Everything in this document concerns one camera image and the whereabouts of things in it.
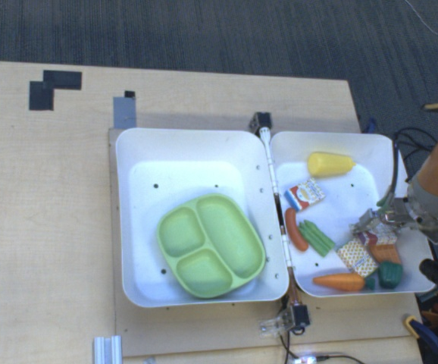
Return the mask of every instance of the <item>green beans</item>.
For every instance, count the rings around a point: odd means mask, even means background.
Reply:
[[[315,223],[304,220],[299,223],[299,230],[307,242],[317,251],[320,256],[325,257],[335,247],[335,243],[322,232]]]

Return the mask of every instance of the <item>green plate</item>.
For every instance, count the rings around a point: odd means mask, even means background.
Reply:
[[[199,298],[228,293],[264,267],[261,239],[241,208],[221,194],[168,212],[158,223],[157,239],[177,280]]]

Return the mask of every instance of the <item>toy hot dog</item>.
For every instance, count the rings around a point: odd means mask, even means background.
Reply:
[[[306,251],[308,249],[308,243],[303,238],[300,230],[296,226],[296,211],[293,208],[288,208],[285,211],[285,224],[289,238],[297,249],[300,251]]]

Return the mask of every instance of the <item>orange carrot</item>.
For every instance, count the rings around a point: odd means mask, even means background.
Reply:
[[[364,278],[356,272],[318,276],[313,283],[343,291],[359,291],[365,286]]]

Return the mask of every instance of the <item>wooden table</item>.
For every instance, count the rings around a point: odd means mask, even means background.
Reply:
[[[82,88],[55,90],[54,111],[30,111],[29,82],[44,70],[80,71]],[[277,303],[219,305],[206,318],[124,304],[108,132],[125,90],[136,93],[139,127],[245,130],[269,111],[273,133],[358,132],[345,81],[0,62],[0,363],[91,363],[93,338],[123,335],[126,322],[139,340],[124,337],[124,362],[282,362],[278,341],[257,330]],[[421,363],[402,325],[419,317],[414,295],[302,299],[312,325],[293,339],[296,353]]]

